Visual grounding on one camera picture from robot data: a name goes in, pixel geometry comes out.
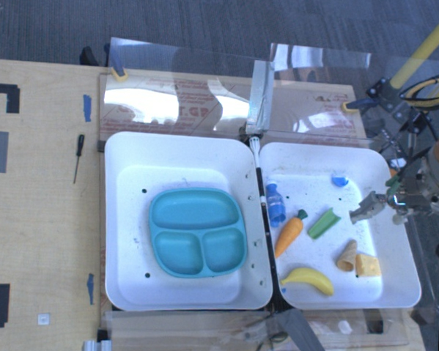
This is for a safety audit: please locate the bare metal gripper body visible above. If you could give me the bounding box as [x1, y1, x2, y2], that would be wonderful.
[384, 169, 439, 221]

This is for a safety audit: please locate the green celery stick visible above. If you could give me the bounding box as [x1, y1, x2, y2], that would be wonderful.
[306, 207, 342, 241]

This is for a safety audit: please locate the tan ice cream cone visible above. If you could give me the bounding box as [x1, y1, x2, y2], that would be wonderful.
[335, 238, 358, 273]

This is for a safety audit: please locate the yellow cheese wedge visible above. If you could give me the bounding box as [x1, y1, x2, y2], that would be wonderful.
[353, 252, 383, 278]

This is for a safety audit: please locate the white plastic tray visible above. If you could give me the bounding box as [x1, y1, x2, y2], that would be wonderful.
[95, 130, 282, 319]
[251, 141, 430, 317]

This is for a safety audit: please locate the orange carrot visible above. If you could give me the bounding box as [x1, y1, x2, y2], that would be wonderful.
[273, 207, 309, 261]

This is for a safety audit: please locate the yellow banana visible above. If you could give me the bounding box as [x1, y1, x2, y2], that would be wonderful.
[278, 265, 336, 298]

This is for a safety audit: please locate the blue plastic bottle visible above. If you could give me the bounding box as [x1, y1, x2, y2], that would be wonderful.
[262, 180, 289, 229]

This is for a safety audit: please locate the blue divided plate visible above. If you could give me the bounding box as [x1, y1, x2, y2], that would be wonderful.
[145, 185, 251, 283]

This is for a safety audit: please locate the black screwdriver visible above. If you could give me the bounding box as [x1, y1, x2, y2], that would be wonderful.
[73, 133, 86, 185]

